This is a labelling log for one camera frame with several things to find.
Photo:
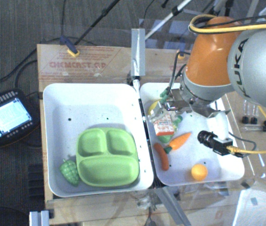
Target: green toy grape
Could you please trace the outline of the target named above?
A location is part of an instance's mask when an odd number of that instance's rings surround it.
[[[64,160],[64,163],[60,166],[60,172],[66,178],[66,180],[74,186],[78,186],[79,175],[77,165],[72,160]]]

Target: green divided plate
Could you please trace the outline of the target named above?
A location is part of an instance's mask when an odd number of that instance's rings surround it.
[[[77,140],[76,157],[78,174],[90,186],[125,186],[139,174],[134,138],[123,129],[83,131]]]

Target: lit screen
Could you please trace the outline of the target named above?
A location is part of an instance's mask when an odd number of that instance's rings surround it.
[[[32,118],[18,98],[0,106],[0,137],[31,121]]]

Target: black connector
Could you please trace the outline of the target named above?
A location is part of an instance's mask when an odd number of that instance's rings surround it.
[[[231,139],[221,140],[218,138],[217,135],[213,134],[212,132],[208,132],[202,130],[198,134],[198,141],[205,146],[212,148],[212,150],[221,155],[228,155],[230,151],[226,149],[227,146],[233,145],[233,141]]]

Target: carrot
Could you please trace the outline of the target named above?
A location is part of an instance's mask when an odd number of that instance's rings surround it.
[[[159,143],[154,144],[154,149],[158,152],[161,161],[161,168],[167,171],[170,168],[169,159],[163,147]]]
[[[171,140],[169,143],[169,147],[166,148],[166,153],[169,153],[171,150],[177,150],[188,140],[190,135],[191,132],[188,132]]]

